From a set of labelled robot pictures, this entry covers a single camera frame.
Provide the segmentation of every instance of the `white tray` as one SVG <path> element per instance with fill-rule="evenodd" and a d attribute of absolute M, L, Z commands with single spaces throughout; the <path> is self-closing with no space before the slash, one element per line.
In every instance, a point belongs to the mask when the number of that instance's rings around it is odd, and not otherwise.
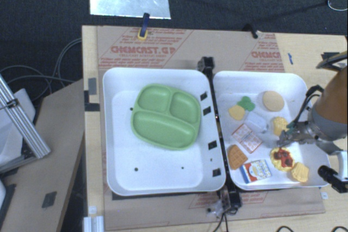
<path fill-rule="evenodd" d="M 278 140 L 278 137 L 272 132 L 271 120 L 276 116 L 281 116 L 288 122 L 292 121 L 299 113 L 302 102 L 305 99 L 307 87 L 299 76 L 289 73 L 223 71 L 215 75 L 214 88 L 226 150 L 232 144 L 236 144 L 248 157 L 247 162 L 265 159 L 272 173 L 270 178 L 247 184 L 242 177 L 240 169 L 230 169 L 231 178 L 238 187 L 244 190 L 270 190 L 327 185 L 318 175 L 318 168 L 321 165 L 330 165 L 328 156 L 314 144 L 299 145 L 292 143 L 290 146 L 287 146 L 295 162 L 302 162 L 309 167 L 309 178 L 306 183 L 294 181 L 291 179 L 289 172 L 277 170 L 270 160 L 270 151 L 277 147 Z M 271 112 L 263 105 L 263 92 L 270 90 L 278 92 L 285 100 L 285 106 L 279 112 Z M 241 121 L 236 121 L 230 117 L 228 109 L 240 101 L 243 96 L 250 97 L 251 101 L 256 105 L 253 112 L 264 117 L 269 124 L 266 133 L 257 134 L 263 140 L 263 143 L 251 154 L 231 136 L 244 122 L 248 111 L 246 111 L 246 115 Z M 300 121 L 305 120 L 307 120 L 307 111 L 300 118 Z"/>
<path fill-rule="evenodd" d="M 138 139 L 131 129 L 131 108 L 140 90 L 148 84 L 163 84 L 184 90 L 197 98 L 201 125 L 195 143 L 172 151 Z M 194 70 L 113 68 L 103 77 L 107 180 L 122 196 L 159 193 L 203 192 L 220 189 L 226 180 L 208 79 Z M 200 95 L 207 98 L 201 101 Z M 208 144 L 216 142 L 209 149 Z"/>

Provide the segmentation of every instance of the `dark carpet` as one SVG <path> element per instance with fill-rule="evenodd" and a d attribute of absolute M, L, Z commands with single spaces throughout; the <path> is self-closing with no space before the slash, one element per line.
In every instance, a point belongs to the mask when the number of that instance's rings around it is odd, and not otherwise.
<path fill-rule="evenodd" d="M 347 35 L 347 11 L 330 9 L 327 0 L 169 0 L 171 20 L 150 20 L 150 27 L 242 30 L 246 24 L 263 32 Z M 332 0 L 338 9 L 347 0 Z M 81 37 L 81 26 L 139 26 L 139 18 L 92 16 L 89 0 L 0 0 L 0 70 L 27 65 L 45 75 L 64 46 Z M 80 45 L 66 53 L 62 77 L 82 77 Z M 6 81 L 33 74 L 25 68 L 3 71 Z M 46 87 L 43 80 L 20 79 L 13 91 L 25 87 L 34 98 Z M 60 84 L 53 83 L 53 90 Z"/>

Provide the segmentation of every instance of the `toy cookie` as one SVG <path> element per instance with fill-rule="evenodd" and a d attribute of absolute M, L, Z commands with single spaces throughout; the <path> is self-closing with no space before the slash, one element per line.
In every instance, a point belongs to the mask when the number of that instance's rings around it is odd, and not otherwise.
<path fill-rule="evenodd" d="M 262 101 L 265 107 L 270 111 L 280 111 L 284 107 L 284 99 L 276 91 L 264 92 Z"/>
<path fill-rule="evenodd" d="M 303 183 L 308 181 L 308 173 L 309 168 L 300 162 L 295 163 L 294 168 L 291 170 L 291 176 Z"/>
<path fill-rule="evenodd" d="M 242 152 L 241 149 L 239 149 L 237 145 L 232 145 L 228 149 L 227 156 L 228 156 L 229 166 L 233 170 L 238 169 L 239 167 L 243 165 L 243 163 L 245 163 L 248 160 L 247 156 Z"/>
<path fill-rule="evenodd" d="M 273 148 L 270 156 L 274 167 L 280 171 L 290 171 L 294 167 L 294 159 L 291 157 L 290 151 L 285 147 Z"/>

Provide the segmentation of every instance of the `small box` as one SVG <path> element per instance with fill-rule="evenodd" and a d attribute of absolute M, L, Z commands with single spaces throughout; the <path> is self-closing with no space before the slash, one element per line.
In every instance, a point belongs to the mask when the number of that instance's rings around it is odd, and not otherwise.
<path fill-rule="evenodd" d="M 240 167 L 240 170 L 246 183 L 266 179 L 272 176 L 265 160 L 248 162 L 243 164 Z"/>

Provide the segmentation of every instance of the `divided plate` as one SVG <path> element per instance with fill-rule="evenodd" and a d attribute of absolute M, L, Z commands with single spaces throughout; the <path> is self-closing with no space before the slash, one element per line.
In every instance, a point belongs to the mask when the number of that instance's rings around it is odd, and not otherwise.
<path fill-rule="evenodd" d="M 145 86 L 139 93 L 130 123 L 140 139 L 154 145 L 185 150 L 196 140 L 201 106 L 185 91 L 161 84 Z"/>

